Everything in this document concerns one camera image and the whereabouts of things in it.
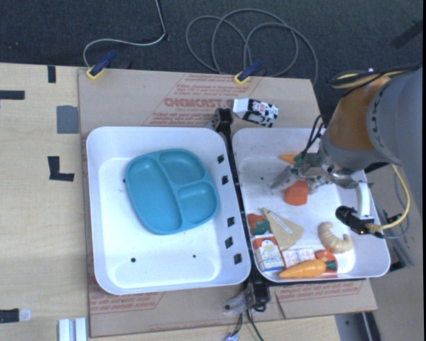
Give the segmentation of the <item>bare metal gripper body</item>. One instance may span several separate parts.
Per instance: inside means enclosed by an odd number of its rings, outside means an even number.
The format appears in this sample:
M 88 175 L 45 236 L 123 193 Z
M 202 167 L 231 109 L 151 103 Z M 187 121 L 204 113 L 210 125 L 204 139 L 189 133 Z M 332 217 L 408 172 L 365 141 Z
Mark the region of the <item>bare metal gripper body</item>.
M 335 184 L 344 189 L 354 189 L 359 185 L 352 177 L 352 170 L 336 164 L 325 153 L 300 153 L 294 158 L 293 168 L 299 180 L 322 178 L 324 185 Z

